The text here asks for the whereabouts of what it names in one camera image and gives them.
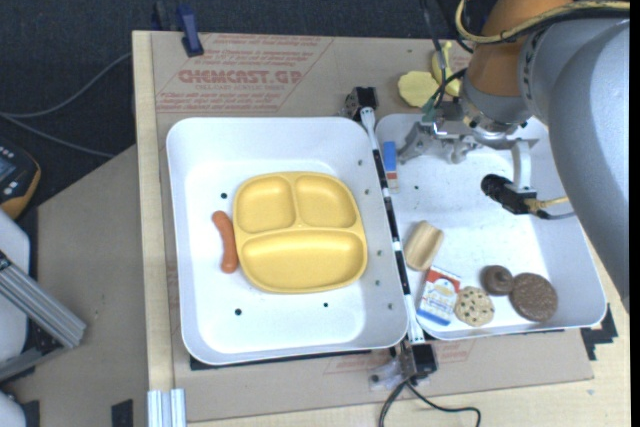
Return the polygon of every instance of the chocolate cookie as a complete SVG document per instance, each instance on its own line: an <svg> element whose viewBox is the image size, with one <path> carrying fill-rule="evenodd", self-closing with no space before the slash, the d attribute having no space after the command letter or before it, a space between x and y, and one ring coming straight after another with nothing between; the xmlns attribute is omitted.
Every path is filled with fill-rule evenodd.
<svg viewBox="0 0 640 427"><path fill-rule="evenodd" d="M493 320L493 301L484 290L477 287L464 287L458 292L453 309L456 317L465 324L480 327Z"/></svg>
<svg viewBox="0 0 640 427"><path fill-rule="evenodd" d="M549 281L531 272L513 278L509 299L518 315L534 322L549 320L558 309L558 294Z"/></svg>
<svg viewBox="0 0 640 427"><path fill-rule="evenodd" d="M513 290L513 276L502 265L488 265L482 269L481 281L490 295L507 295Z"/></svg>

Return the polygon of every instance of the yellow cable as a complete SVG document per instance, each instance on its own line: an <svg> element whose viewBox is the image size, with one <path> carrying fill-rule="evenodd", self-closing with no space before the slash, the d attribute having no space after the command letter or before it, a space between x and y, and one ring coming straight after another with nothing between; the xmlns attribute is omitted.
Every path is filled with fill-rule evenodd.
<svg viewBox="0 0 640 427"><path fill-rule="evenodd" d="M529 29L530 27L544 21L547 19L555 18L571 11L579 11L579 10L593 10L593 9L613 9L620 12L629 12L630 3L615 1L615 0L579 0L576 2L571 2L569 4L565 4L564 6L559 6L549 11L545 11L539 15L533 16L528 20L522 22L511 29L506 31L502 31L500 34L496 34L493 36L482 36L478 34L473 34L464 27L462 22L462 12L469 0L461 0L458 4L458 8L456 9L456 28L460 35L469 41L473 41L479 44L491 44L491 43L501 43L504 41L511 40L514 35Z"/></svg>
<svg viewBox="0 0 640 427"><path fill-rule="evenodd" d="M538 200L534 198L525 199L524 203L529 207L530 212L537 212L543 208L548 208L552 205L559 205L560 203L566 203L569 201L567 196L562 196L560 198L547 199L547 200Z"/></svg>

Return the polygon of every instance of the blue clamp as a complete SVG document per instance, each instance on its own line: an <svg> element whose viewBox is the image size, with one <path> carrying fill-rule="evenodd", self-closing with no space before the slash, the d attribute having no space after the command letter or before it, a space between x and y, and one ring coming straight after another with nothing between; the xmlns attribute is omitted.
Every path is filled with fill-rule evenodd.
<svg viewBox="0 0 640 427"><path fill-rule="evenodd" d="M198 27L196 26L196 14L187 4L180 4L176 9L178 26L184 31L182 45L189 57L204 54L204 49L198 38Z"/></svg>

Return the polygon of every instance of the yellow divided plate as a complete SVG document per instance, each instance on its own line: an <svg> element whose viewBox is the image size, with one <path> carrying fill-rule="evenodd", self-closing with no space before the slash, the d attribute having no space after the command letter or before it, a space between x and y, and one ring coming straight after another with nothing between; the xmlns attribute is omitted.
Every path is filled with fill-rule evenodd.
<svg viewBox="0 0 640 427"><path fill-rule="evenodd" d="M233 204L240 265L269 292L320 292L356 281L367 266L367 241L351 191L314 172L256 176Z"/></svg>

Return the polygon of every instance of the black clip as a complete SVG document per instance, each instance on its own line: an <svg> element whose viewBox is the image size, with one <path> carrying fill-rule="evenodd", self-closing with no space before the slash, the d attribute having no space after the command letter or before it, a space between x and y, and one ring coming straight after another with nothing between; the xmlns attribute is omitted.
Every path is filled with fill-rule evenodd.
<svg viewBox="0 0 640 427"><path fill-rule="evenodd" d="M151 29L154 31L177 31L178 26L171 22L167 5L159 0L153 5L151 13Z"/></svg>
<svg viewBox="0 0 640 427"><path fill-rule="evenodd" d="M204 54L204 49L198 38L198 27L196 26L196 14L187 4L178 5L176 9L178 26L184 31L182 45L189 57Z"/></svg>

